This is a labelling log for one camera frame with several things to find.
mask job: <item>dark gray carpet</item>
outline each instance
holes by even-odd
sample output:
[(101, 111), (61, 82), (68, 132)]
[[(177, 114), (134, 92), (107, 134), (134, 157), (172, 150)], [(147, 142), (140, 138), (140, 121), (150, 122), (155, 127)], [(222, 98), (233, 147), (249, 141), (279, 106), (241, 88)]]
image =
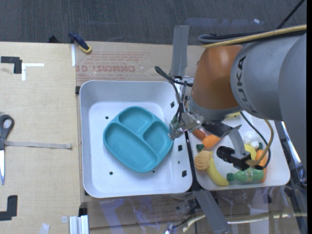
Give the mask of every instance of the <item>dark gray carpet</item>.
[[(0, 41), (85, 40), (172, 44), (175, 25), (202, 34), (273, 30), (300, 0), (0, 0)], [(307, 23), (307, 1), (284, 27)]]

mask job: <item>orange toy vegetable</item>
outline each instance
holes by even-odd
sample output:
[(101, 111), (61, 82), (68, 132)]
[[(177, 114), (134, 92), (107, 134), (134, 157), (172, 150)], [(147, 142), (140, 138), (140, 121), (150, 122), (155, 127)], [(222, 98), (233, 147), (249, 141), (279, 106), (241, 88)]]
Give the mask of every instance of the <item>orange toy vegetable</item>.
[(203, 140), (206, 137), (206, 134), (198, 128), (192, 131), (192, 134), (194, 134), (194, 136), (200, 140)]
[(208, 135), (203, 139), (203, 145), (205, 146), (205, 148), (211, 148), (216, 145), (220, 140), (221, 138), (216, 135)]
[[(257, 151), (257, 155), (255, 156), (255, 159), (257, 160), (257, 159), (259, 159), (260, 158), (260, 156), (263, 154), (263, 150), (262, 149), (259, 149), (258, 151)], [(259, 165), (260, 166), (264, 166), (266, 163), (267, 163), (267, 160), (268, 160), (268, 154), (266, 154), (265, 156), (264, 156), (264, 158), (260, 161), (260, 163), (259, 163)], [(263, 169), (263, 179), (261, 180), (261, 182), (263, 183), (264, 181), (265, 181), (265, 179), (266, 179), (266, 175), (267, 175), (267, 168), (264, 168)]]

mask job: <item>scissors handle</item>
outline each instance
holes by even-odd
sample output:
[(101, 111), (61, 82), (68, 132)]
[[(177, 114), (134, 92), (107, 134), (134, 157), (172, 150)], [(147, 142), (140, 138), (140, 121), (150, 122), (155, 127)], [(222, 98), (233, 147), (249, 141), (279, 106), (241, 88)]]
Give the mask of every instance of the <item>scissors handle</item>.
[[(6, 120), (10, 121), (10, 125), (4, 126), (4, 123)], [(0, 137), (2, 138), (3, 141), (6, 140), (6, 137), (8, 136), (10, 130), (13, 128), (14, 126), (14, 120), (11, 116), (9, 115), (1, 115), (0, 116)]]

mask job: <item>blue plate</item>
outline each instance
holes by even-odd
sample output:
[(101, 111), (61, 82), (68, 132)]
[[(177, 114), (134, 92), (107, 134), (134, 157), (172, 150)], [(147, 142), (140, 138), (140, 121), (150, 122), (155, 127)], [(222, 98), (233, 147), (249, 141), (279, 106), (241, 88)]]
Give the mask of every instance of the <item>blue plate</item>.
[(168, 154), (173, 141), (168, 126), (143, 107), (120, 112), (105, 128), (103, 142), (120, 162), (144, 173), (154, 169)]

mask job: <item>scissors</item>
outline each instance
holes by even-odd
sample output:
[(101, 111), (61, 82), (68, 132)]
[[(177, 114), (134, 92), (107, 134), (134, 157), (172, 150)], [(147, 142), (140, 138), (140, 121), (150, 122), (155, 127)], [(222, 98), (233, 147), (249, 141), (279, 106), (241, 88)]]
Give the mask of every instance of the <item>scissors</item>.
[(14, 120), (9, 115), (0, 116), (0, 173), (1, 183), (4, 185), (4, 146), (5, 140), (14, 126)]

